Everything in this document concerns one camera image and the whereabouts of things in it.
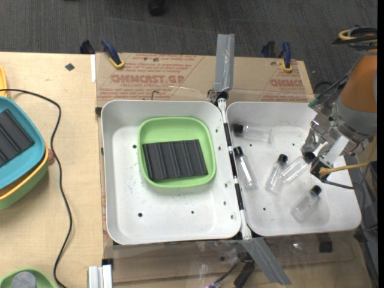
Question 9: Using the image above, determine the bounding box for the black ribbed rack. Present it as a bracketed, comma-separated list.
[142, 139, 209, 182]
[0, 109, 35, 168]

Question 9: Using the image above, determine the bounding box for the blue plate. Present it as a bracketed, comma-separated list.
[0, 96, 47, 191]

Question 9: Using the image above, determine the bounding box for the yellow plate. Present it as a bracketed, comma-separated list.
[0, 146, 50, 202]
[0, 64, 8, 98]

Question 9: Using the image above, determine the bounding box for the black block with thin wires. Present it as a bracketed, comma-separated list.
[233, 261, 256, 287]

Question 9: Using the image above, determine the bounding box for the grey cylinder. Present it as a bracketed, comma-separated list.
[11, 271, 38, 288]

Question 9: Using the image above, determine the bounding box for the green plate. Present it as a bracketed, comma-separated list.
[0, 267, 58, 288]
[0, 160, 49, 211]
[137, 116, 217, 189]

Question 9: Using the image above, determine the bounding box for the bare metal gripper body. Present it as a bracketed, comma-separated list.
[309, 106, 373, 155]

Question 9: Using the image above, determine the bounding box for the thin black and white rod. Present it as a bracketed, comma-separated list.
[217, 98, 253, 241]

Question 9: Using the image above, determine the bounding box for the brown cardboard board red print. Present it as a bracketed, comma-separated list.
[95, 52, 361, 283]

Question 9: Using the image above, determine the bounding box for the clear bottle with black cap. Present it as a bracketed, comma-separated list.
[265, 154, 289, 194]
[233, 146, 259, 191]
[281, 151, 316, 185]
[233, 124, 275, 144]
[289, 185, 323, 223]

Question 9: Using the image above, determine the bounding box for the white plastic tray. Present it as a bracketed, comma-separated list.
[101, 100, 242, 246]
[225, 101, 362, 238]

